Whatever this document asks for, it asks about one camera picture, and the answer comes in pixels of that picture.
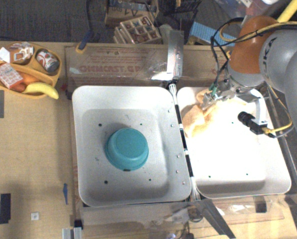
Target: wooden table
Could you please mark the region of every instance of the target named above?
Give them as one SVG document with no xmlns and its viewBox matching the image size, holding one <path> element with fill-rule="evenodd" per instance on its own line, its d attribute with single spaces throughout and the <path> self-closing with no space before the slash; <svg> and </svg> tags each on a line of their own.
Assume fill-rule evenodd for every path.
<svg viewBox="0 0 297 239">
<path fill-rule="evenodd" d="M 0 48 L 8 42 L 0 41 Z M 65 47 L 71 43 L 37 42 L 55 51 L 65 61 Z M 4 94 L 4 118 L 0 119 L 0 194 L 11 193 L 11 220 L 0 225 L 0 239 L 60 239 L 62 229 L 75 219 L 71 146 L 71 101 L 60 90 L 66 81 L 62 68 L 56 88 L 60 98 L 31 100 Z M 63 185 L 68 184 L 68 204 Z M 230 225 L 237 238 L 297 239 L 287 204 L 278 205 L 283 219 Z M 39 212 L 39 220 L 30 214 Z M 195 238 L 220 239 L 212 228 L 191 229 Z M 83 231 L 83 238 L 100 238 Z M 109 238 L 121 238 L 110 235 Z M 130 233 L 123 238 L 138 238 Z"/>
</svg>

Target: can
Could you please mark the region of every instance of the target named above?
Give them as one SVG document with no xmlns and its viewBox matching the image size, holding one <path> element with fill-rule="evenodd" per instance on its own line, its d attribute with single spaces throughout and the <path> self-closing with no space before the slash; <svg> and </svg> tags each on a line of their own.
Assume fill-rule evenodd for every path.
<svg viewBox="0 0 297 239">
<path fill-rule="evenodd" d="M 56 57 L 46 49 L 39 51 L 36 56 L 36 59 L 49 73 L 52 73 L 55 70 L 57 70 L 60 65 L 59 60 L 57 60 Z"/>
</svg>

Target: blue container lid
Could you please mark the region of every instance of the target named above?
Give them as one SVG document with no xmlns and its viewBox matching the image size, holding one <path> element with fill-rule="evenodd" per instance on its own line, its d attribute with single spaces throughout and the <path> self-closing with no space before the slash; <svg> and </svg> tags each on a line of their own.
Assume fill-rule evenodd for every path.
<svg viewBox="0 0 297 239">
<path fill-rule="evenodd" d="M 122 128 L 109 137 L 105 154 L 116 168 L 123 171 L 136 170 L 147 161 L 147 140 L 138 130 Z"/>
</svg>

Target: yellow pole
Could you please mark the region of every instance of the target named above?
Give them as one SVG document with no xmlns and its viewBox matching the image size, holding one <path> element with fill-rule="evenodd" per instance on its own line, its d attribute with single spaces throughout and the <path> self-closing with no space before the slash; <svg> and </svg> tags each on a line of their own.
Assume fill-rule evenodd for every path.
<svg viewBox="0 0 297 239">
<path fill-rule="evenodd" d="M 287 22 L 297 11 L 297 0 L 292 0 L 278 18 L 278 22 Z"/>
</svg>

